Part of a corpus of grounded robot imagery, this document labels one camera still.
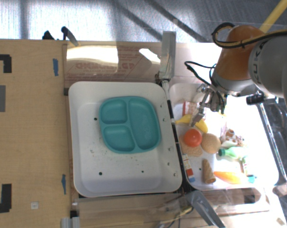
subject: tomato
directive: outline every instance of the tomato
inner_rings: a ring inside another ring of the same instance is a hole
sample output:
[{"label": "tomato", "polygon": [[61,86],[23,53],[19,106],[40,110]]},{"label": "tomato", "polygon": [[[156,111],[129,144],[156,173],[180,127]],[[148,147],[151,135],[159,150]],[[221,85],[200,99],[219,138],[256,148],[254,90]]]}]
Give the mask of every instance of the tomato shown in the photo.
[{"label": "tomato", "polygon": [[185,133],[183,141],[190,147],[197,147],[201,144],[202,135],[197,129],[191,128]]}]

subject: wooden board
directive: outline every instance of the wooden board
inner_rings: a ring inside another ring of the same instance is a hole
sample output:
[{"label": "wooden board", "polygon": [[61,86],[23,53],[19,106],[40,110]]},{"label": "wooden board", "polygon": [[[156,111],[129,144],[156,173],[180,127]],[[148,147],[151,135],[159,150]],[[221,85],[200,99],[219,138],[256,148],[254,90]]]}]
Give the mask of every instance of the wooden board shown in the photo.
[{"label": "wooden board", "polygon": [[[66,41],[0,40],[0,54],[12,58],[12,73],[3,73],[0,61],[0,85],[6,86],[6,109],[0,112],[0,199],[2,184],[12,185],[11,209],[0,213],[0,227],[55,228],[69,217],[66,48]],[[32,202],[38,202],[38,209],[31,209]]]}]

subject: red tomato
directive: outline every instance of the red tomato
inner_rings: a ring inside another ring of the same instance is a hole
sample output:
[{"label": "red tomato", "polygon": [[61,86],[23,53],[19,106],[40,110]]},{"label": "red tomato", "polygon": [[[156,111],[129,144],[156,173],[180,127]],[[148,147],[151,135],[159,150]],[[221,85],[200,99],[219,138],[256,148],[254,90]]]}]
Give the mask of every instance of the red tomato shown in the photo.
[{"label": "red tomato", "polygon": [[198,131],[195,128],[189,129],[183,137],[183,141],[185,142],[185,144],[190,147],[199,146],[201,144],[201,140],[202,140],[202,135],[200,131]]}]

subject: green bottle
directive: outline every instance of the green bottle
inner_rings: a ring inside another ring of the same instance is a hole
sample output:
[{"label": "green bottle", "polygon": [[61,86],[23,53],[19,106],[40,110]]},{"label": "green bottle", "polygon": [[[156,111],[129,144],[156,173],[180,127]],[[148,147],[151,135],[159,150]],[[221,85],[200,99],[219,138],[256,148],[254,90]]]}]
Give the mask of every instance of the green bottle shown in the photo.
[{"label": "green bottle", "polygon": [[219,156],[229,156],[235,160],[237,159],[243,159],[245,156],[247,156],[246,149],[244,147],[230,147],[228,149],[219,149],[218,152]]}]

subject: teal plate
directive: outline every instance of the teal plate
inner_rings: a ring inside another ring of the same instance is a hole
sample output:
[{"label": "teal plate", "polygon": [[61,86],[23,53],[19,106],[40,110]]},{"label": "teal plate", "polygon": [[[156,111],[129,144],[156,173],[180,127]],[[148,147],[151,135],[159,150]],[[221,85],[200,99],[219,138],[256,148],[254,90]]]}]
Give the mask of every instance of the teal plate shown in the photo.
[{"label": "teal plate", "polygon": [[157,114],[150,101],[138,96],[115,97],[99,108],[105,145],[116,153],[141,153],[161,140]]}]

